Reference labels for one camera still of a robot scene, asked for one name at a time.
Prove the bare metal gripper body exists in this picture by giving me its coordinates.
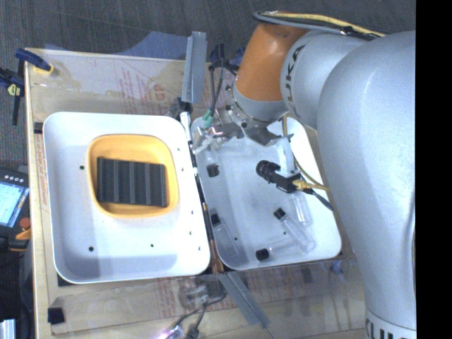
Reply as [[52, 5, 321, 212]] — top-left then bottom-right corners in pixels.
[[210, 105, 284, 147]]

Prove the clear plastic bottle black cap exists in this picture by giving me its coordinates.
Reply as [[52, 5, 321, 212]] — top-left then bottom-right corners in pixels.
[[254, 236, 302, 263], [210, 213, 242, 258], [289, 191, 314, 227], [203, 149, 222, 178], [273, 207, 317, 254]]

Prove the white plastic tray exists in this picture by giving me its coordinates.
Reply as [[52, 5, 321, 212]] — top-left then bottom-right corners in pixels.
[[42, 111, 212, 285], [190, 113, 343, 272]]

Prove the orange bowl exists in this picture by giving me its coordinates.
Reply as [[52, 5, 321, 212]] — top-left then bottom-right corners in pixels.
[[87, 133, 180, 220]]

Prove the black ribbed block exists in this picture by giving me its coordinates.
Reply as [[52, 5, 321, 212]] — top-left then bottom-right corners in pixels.
[[95, 156, 168, 208]]

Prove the brown cardboard board red print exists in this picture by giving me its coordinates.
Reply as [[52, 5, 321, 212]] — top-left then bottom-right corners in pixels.
[[23, 47, 367, 339]]

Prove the black cylinder on white bracket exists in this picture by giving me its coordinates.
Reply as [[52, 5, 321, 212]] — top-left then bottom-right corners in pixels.
[[256, 136, 302, 194]]

